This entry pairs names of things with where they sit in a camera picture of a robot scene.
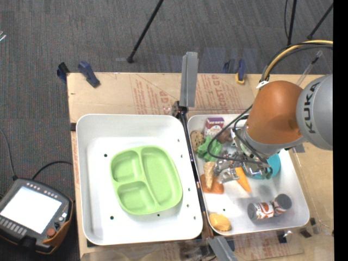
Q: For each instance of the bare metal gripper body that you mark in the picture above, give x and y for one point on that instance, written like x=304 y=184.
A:
x=251 y=165

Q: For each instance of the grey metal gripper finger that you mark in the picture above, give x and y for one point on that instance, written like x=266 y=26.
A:
x=235 y=174
x=223 y=177

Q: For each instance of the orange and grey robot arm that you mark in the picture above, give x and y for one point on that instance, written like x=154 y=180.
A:
x=274 y=110

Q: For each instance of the orange carrot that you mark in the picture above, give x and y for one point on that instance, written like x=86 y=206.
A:
x=244 y=182

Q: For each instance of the tan bread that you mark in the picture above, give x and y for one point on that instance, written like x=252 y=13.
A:
x=209 y=173

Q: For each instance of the blue bowl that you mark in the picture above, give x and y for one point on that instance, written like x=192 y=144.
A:
x=274 y=164

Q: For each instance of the thin black rod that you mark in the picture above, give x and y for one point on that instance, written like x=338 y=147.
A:
x=196 y=178

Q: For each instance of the green broccoli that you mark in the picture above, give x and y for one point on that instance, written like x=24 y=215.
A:
x=208 y=148

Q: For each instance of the brown doughnut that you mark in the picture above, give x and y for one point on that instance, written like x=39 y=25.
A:
x=224 y=136

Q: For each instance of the white plastic tray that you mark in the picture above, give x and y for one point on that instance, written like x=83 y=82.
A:
x=98 y=151
x=288 y=183

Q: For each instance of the red and white can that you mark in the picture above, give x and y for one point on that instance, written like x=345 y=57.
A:
x=282 y=203
x=261 y=211

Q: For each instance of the yellow toy food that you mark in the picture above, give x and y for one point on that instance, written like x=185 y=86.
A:
x=219 y=222

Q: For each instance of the brown biscuit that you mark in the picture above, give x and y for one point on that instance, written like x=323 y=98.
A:
x=196 y=140

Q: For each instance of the purple and white carton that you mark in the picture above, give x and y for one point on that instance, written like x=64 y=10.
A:
x=213 y=126

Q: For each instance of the green divided plate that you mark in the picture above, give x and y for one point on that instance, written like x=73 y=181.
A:
x=152 y=173

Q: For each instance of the brown cardboard board red print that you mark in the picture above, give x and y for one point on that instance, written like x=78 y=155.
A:
x=114 y=96

